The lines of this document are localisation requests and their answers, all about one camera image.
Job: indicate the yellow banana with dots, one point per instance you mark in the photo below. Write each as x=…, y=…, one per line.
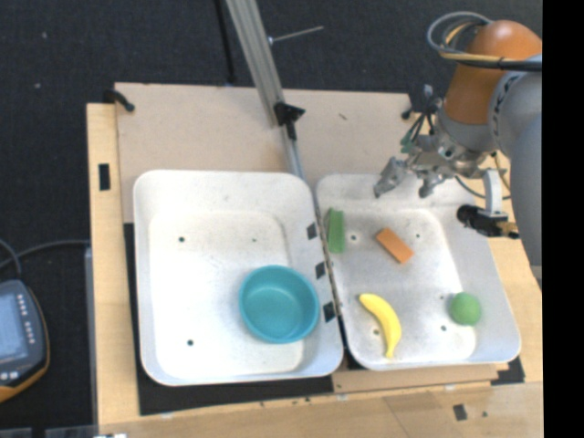
x=385, y=317

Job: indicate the orange rectangular block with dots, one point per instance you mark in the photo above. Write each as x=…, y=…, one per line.
x=395, y=245

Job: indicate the green flat slab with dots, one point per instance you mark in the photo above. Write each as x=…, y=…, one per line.
x=336, y=231

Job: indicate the green ball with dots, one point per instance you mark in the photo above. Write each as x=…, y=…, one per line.
x=465, y=308

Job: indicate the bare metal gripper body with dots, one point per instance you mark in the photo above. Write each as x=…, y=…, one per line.
x=445, y=157

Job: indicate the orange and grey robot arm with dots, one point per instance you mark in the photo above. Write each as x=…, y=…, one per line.
x=474, y=89

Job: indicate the black cylinder on white bracket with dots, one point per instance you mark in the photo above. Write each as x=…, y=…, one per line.
x=483, y=219

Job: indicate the teal bowl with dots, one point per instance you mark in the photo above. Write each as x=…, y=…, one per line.
x=278, y=304

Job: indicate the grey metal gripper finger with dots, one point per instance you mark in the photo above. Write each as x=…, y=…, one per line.
x=430, y=185
x=388, y=178

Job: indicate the brown cardboard board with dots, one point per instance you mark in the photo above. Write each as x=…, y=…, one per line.
x=201, y=130

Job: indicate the white plastic tray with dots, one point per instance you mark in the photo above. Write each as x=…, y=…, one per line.
x=210, y=281
x=420, y=285

